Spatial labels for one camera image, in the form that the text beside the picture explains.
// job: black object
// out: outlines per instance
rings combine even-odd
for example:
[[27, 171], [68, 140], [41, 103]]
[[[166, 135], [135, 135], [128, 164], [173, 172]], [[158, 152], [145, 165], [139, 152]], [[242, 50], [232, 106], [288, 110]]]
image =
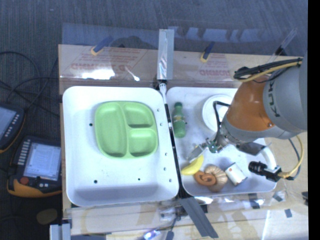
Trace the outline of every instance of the black object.
[[60, 142], [25, 136], [12, 158], [7, 188], [18, 197], [41, 198], [61, 193]]
[[277, 193], [275, 193], [275, 194], [273, 195], [273, 198], [274, 198], [275, 200], [277, 200], [278, 202], [283, 201], [282, 197], [279, 196]]
[[308, 191], [302, 192], [303, 199], [305, 200], [304, 204], [308, 206]]
[[280, 180], [280, 177], [278, 176], [278, 174], [281, 172], [281, 168], [277, 167], [276, 169], [270, 170], [268, 169], [268, 166], [262, 162], [255, 162], [252, 161], [249, 163], [249, 171], [257, 174], [257, 175], [261, 175], [261, 176], [265, 176], [267, 180], [273, 181], [273, 182], [277, 182], [278, 180]]
[[260, 204], [258, 202], [258, 195], [257, 193], [249, 193], [249, 202], [253, 209], [260, 209]]
[[179, 200], [187, 214], [192, 219], [202, 237], [219, 238], [217, 232], [212, 227], [204, 211], [194, 197], [183, 198]]
[[165, 240], [172, 240], [174, 239], [175, 234], [172, 231], [168, 231], [166, 234]]
[[239, 143], [235, 146], [239, 151], [257, 156], [266, 146], [255, 142]]
[[243, 76], [246, 76], [246, 75], [254, 75], [254, 74], [262, 73], [270, 68], [282, 66], [285, 64], [289, 64], [289, 63], [297, 63], [298, 64], [302, 60], [303, 60], [302, 58], [286, 59], [286, 60], [275, 61], [275, 62], [267, 63], [264, 65], [251, 67], [251, 68], [243, 66], [234, 72], [233, 77], [234, 77], [234, 79], [241, 80], [241, 79], [245, 79], [245, 78], [243, 78]]
[[291, 218], [291, 217], [292, 217], [292, 213], [291, 213], [291, 210], [290, 210], [290, 209], [285, 209], [284, 212], [285, 212], [285, 216], [286, 216], [287, 218]]
[[15, 141], [25, 121], [25, 111], [18, 106], [0, 102], [0, 153]]

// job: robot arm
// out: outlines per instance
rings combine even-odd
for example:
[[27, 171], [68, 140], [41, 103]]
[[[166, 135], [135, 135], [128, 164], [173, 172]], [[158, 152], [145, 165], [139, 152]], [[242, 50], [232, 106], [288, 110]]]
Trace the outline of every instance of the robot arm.
[[[228, 144], [256, 155], [265, 147], [255, 143], [256, 139], [285, 140], [308, 130], [308, 52], [303, 61], [285, 60], [255, 68], [240, 68], [234, 78], [243, 83], [232, 103], [213, 103], [214, 108], [217, 105], [228, 106], [222, 122], [217, 122], [215, 137], [199, 145], [189, 160], [195, 159], [206, 147], [212, 153], [218, 153]], [[268, 157], [266, 160], [268, 165], [251, 162], [249, 170], [278, 181], [281, 168]]]

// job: cable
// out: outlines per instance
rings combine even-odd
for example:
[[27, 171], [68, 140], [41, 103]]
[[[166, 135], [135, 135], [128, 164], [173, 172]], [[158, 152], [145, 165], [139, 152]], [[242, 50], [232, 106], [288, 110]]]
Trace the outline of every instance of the cable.
[[[30, 81], [34, 81], [34, 80], [38, 80], [38, 79], [58, 79], [57, 77], [48, 77], [48, 76], [39, 76], [39, 77], [33, 77], [33, 78], [29, 78], [27, 80], [24, 80], [20, 83], [18, 83], [14, 88], [11, 89], [10, 93], [7, 95], [6, 97], [6, 100], [5, 100], [5, 103], [9, 103], [9, 98], [10, 96], [12, 95], [12, 93], [14, 93], [16, 91], [16, 89], [20, 86], [22, 86], [23, 84], [27, 83], [27, 82], [30, 82]], [[40, 90], [40, 92], [38, 92], [37, 94], [37, 97], [38, 98], [40, 95], [41, 95], [41, 92], [43, 91], [43, 89], [45, 88], [46, 86], [43, 86]]]
[[19, 55], [19, 56], [24, 57], [25, 59], [27, 59], [28, 61], [30, 61], [30, 62], [32, 63], [32, 65], [34, 66], [34, 69], [35, 69], [37, 75], [38, 75], [38, 76], [41, 75], [41, 74], [40, 74], [39, 67], [38, 67], [38, 65], [36, 64], [36, 62], [35, 62], [32, 58], [28, 57], [27, 55], [25, 55], [25, 54], [23, 54], [23, 53], [20, 53], [20, 52], [17, 52], [17, 51], [13, 51], [13, 50], [1, 51], [1, 52], [0, 52], [0, 56], [1, 56], [1, 55], [5, 55], [5, 54], [16, 54], [16, 55]]
[[[56, 59], [51, 67], [50, 70], [50, 74], [49, 74], [49, 78], [51, 77], [52, 72], [54, 71], [55, 65], [58, 62], [58, 59]], [[31, 101], [29, 107], [26, 110], [29, 110], [30, 107], [34, 104], [34, 102], [39, 98], [39, 96], [41, 95], [41, 93], [44, 91], [44, 89], [47, 87], [47, 84], [49, 82], [49, 78], [46, 80], [46, 82], [44, 83], [42, 89], [39, 91], [39, 93], [37, 94], [37, 96], [33, 99], [33, 101]]]
[[289, 69], [289, 67], [283, 69], [283, 70], [280, 70], [280, 72], [278, 73], [275, 73], [273, 74], [270, 78], [268, 78], [267, 80], [264, 80], [264, 81], [256, 81], [256, 80], [253, 80], [254, 82], [258, 83], [258, 84], [262, 84], [262, 83], [266, 83], [266, 82], [270, 82], [270, 81], [273, 81], [275, 80], [276, 78], [278, 78], [279, 76], [281, 76], [284, 72], [286, 72], [287, 70]]
[[7, 217], [2, 217], [2, 218], [0, 218], [0, 223], [3, 223], [3, 222], [5, 222], [5, 221], [9, 221], [9, 220], [15, 220], [15, 219], [21, 219], [21, 220], [26, 220], [26, 221], [28, 221], [28, 220], [27, 220], [26, 218], [24, 218], [24, 217], [11, 215], [11, 216], [7, 216]]
[[297, 65], [301, 65], [301, 62], [298, 61], [297, 63], [296, 62], [292, 62], [292, 63], [288, 63], [288, 64], [284, 64], [284, 65], [280, 65], [280, 66], [275, 66], [275, 67], [272, 67], [266, 71], [263, 71], [261, 73], [257, 73], [257, 74], [254, 74], [253, 76], [251, 77], [248, 77], [248, 78], [245, 78], [245, 79], [242, 79], [242, 78], [239, 78], [238, 80], [242, 83], [245, 83], [245, 82], [249, 82], [249, 81], [252, 81], [254, 79], [257, 79], [261, 76], [264, 76], [264, 75], [267, 75], [267, 74], [270, 74], [274, 71], [277, 71], [277, 70], [280, 70], [280, 69], [284, 69], [284, 68], [290, 68], [290, 67], [293, 67], [293, 66], [297, 66]]
[[[293, 141], [291, 139], [289, 139], [289, 141], [290, 141], [290, 143], [291, 143], [291, 145], [292, 145], [292, 147], [293, 147], [293, 149], [295, 151], [295, 154], [296, 154], [296, 156], [298, 158], [298, 161], [299, 161], [300, 160], [300, 156], [299, 156], [299, 153], [298, 153], [298, 151], [297, 151], [297, 149], [295, 147], [295, 144], [293, 143]], [[296, 171], [295, 176], [289, 176], [289, 177], [286, 178], [286, 180], [293, 181], [295, 178], [298, 177], [298, 175], [300, 173], [300, 170], [301, 170], [301, 165], [298, 167], [298, 170]]]
[[304, 159], [304, 156], [305, 156], [305, 151], [304, 151], [304, 144], [301, 140], [301, 138], [297, 135], [296, 138], [298, 139], [299, 143], [300, 143], [300, 147], [301, 147], [301, 155], [300, 155], [300, 159], [298, 161], [298, 163], [295, 165], [295, 167], [291, 170], [291, 171], [288, 171], [288, 172], [284, 172], [284, 171], [281, 171], [279, 172], [278, 176], [283, 178], [283, 179], [287, 179], [289, 177], [291, 177], [292, 174], [295, 173], [295, 171], [297, 171]]
[[[0, 84], [3, 84], [4, 86], [0, 86], [0, 88], [3, 88], [3, 89], [6, 89], [8, 91], [11, 91], [12, 90], [12, 87], [8, 84], [6, 84], [5, 82], [1, 81], [0, 80]], [[19, 95], [21, 98], [23, 98], [24, 100], [26, 100], [27, 102], [31, 102], [31, 100], [27, 99], [26, 97], [24, 97], [21, 93], [24, 93], [24, 94], [32, 94], [32, 95], [37, 95], [38, 92], [35, 92], [35, 91], [30, 91], [30, 90], [14, 90], [15, 93], [17, 95]], [[47, 95], [41, 95], [42, 97], [48, 99], [48, 100], [52, 100], [53, 102], [59, 102], [59, 100], [55, 99], [55, 98], [52, 98], [50, 96], [47, 96]]]
[[215, 135], [214, 140], [213, 140], [214, 142], [217, 141], [217, 138], [218, 138], [218, 135], [219, 135], [218, 133], [220, 131], [220, 126], [221, 126], [221, 122], [220, 122], [220, 119], [219, 119], [219, 113], [218, 113], [218, 110], [217, 110], [217, 105], [226, 106], [226, 107], [230, 106], [230, 104], [223, 103], [223, 102], [218, 101], [218, 100], [216, 100], [216, 101], [214, 101], [212, 103], [214, 114], [215, 114], [215, 119], [216, 119], [216, 126], [217, 126], [216, 135]]
[[261, 73], [261, 72], [263, 72], [267, 69], [270, 69], [270, 68], [278, 67], [281, 65], [289, 64], [289, 63], [297, 63], [300, 61], [302, 61], [301, 58], [296, 58], [296, 59], [287, 59], [287, 60], [271, 62], [271, 63], [251, 67], [251, 68], [243, 66], [234, 72], [234, 78], [241, 79], [241, 77], [246, 76], [246, 75], [254, 75], [257, 73]]

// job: green divided plate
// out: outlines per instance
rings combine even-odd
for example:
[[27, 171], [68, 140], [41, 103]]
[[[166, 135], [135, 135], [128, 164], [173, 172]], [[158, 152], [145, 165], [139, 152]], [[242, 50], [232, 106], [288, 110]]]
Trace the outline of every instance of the green divided plate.
[[95, 137], [100, 151], [110, 158], [140, 158], [158, 148], [154, 113], [143, 103], [109, 101], [94, 116]]

